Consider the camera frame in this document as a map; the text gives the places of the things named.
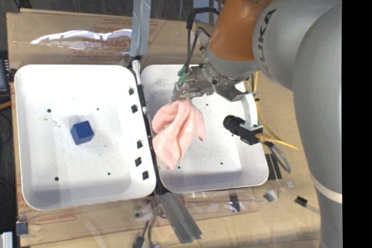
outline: white band on robot arm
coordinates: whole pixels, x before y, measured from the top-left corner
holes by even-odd
[[[336,203],[342,204],[342,193],[337,193],[332,190],[329,190],[325,186],[323,186],[317,179],[314,178],[314,176],[310,173],[315,188],[325,197],[329,198],[330,200],[333,200]]]

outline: cardboard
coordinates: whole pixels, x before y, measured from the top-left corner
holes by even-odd
[[[123,53],[129,51],[129,45],[103,45],[90,50],[54,45],[30,46],[32,40],[43,35],[77,28],[100,28],[101,31],[110,31],[113,26],[119,29],[130,28],[131,20],[128,17],[26,9],[20,13],[8,13],[7,24],[9,63],[13,69],[32,63],[97,63],[98,60],[92,58],[95,55],[106,55],[107,64],[123,64]],[[183,64],[186,47],[187,31],[184,22],[152,20],[149,53],[142,58],[142,67],[152,64]],[[75,56],[83,52],[88,53],[86,57],[83,54],[84,58],[74,60]],[[197,63],[200,58],[201,53],[195,51],[192,63]],[[38,211],[27,205],[22,195],[13,83],[10,91],[18,215],[19,221],[28,222],[28,234],[20,237],[21,247],[102,247],[103,243],[105,247],[131,247],[145,221],[154,212],[151,197],[52,211]],[[291,163],[292,173],[281,171],[282,179],[268,181],[254,188],[232,190],[241,202],[242,210],[238,213],[231,209],[229,191],[186,195],[183,198],[185,205],[203,233],[200,241],[203,247],[267,244],[262,247],[271,248],[271,243],[318,243],[319,207],[297,130],[292,92],[275,85],[262,74],[258,80],[258,91],[260,107],[268,125],[283,140],[300,147],[299,151],[281,147]],[[269,203],[263,198],[268,189],[278,193],[278,200]],[[297,196],[309,201],[307,208],[294,202]],[[161,218],[154,226],[153,242],[161,246],[181,247],[167,220]],[[195,242],[182,247],[199,246]]]

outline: blue cube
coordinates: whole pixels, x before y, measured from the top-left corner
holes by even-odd
[[[75,144],[80,145],[89,142],[93,138],[94,132],[89,121],[84,121],[72,126],[71,135]]]

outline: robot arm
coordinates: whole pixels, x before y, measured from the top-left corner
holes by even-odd
[[[241,100],[246,119],[237,124],[238,133],[254,143],[262,126],[253,97],[235,85],[261,70],[293,91],[320,205],[322,248],[343,245],[341,21],[342,0],[226,0],[203,62],[176,83],[173,98],[216,92],[229,101]],[[231,127],[232,121],[226,118],[224,126]]]

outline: pink towel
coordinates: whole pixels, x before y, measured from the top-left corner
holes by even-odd
[[[194,134],[202,141],[205,137],[202,113],[190,100],[176,100],[161,107],[152,120],[156,155],[172,170],[187,151]]]

